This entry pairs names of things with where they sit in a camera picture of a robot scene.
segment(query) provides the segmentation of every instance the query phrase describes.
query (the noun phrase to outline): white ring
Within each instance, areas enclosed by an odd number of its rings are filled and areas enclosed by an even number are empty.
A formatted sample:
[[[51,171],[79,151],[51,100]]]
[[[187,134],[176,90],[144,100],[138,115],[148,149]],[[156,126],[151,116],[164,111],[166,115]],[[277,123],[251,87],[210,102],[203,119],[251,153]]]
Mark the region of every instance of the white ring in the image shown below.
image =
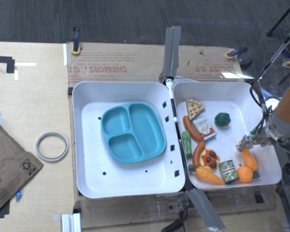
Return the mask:
[[[58,156],[58,157],[55,157],[55,158],[48,158],[48,157],[45,157],[41,154],[40,150],[39,150],[39,145],[40,145],[40,142],[45,138],[45,137],[48,137],[48,136],[56,136],[56,137],[59,137],[63,140],[63,142],[65,143],[65,149],[64,149],[64,152]],[[47,161],[47,162],[56,162],[56,161],[59,161],[61,160],[62,158],[64,158],[64,156],[68,153],[68,149],[69,149],[69,143],[68,143],[68,140],[66,139],[66,137],[64,135],[62,135],[61,133],[59,132],[56,132],[56,131],[51,131],[51,132],[46,132],[44,134],[42,134],[37,142],[35,143],[35,151],[37,152],[38,154],[38,157],[41,158],[42,160],[44,161]]]

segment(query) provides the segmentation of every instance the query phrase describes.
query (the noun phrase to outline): green can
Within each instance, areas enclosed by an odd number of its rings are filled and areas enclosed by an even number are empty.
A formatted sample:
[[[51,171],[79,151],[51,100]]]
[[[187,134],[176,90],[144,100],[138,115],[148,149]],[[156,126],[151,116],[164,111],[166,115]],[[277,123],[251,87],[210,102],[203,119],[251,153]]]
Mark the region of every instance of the green can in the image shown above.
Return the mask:
[[[219,164],[219,169],[222,174],[222,178],[226,184],[239,179],[236,168],[232,160],[224,161]]]

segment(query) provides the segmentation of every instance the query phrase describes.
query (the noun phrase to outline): sausage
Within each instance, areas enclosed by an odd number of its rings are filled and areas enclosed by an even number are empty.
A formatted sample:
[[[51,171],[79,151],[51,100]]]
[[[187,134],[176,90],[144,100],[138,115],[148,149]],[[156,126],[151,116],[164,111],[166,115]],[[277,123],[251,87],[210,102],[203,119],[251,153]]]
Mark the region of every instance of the sausage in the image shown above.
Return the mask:
[[[183,118],[185,129],[189,132],[190,136],[197,142],[203,141],[203,137],[192,126],[190,118],[186,115]]]
[[[195,168],[198,168],[200,166],[200,156],[202,151],[205,149],[205,146],[206,146],[205,142],[201,141],[194,149],[194,152],[192,154],[192,165]]]

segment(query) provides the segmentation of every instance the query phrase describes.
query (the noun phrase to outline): blue plate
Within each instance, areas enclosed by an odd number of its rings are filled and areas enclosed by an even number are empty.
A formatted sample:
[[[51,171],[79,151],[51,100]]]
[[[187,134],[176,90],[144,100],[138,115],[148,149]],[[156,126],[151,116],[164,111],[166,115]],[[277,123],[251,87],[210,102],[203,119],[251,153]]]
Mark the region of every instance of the blue plate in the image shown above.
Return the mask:
[[[101,129],[110,153],[123,163],[148,160],[165,150],[166,139],[157,114],[144,102],[107,110]]]

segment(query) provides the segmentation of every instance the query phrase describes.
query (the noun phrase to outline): paper bag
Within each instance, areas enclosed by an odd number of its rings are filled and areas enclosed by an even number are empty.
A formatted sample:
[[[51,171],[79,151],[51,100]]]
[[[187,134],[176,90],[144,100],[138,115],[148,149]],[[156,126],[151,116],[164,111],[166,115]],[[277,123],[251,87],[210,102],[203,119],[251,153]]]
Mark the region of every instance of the paper bag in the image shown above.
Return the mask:
[[[43,164],[0,125],[0,208],[42,167]]]

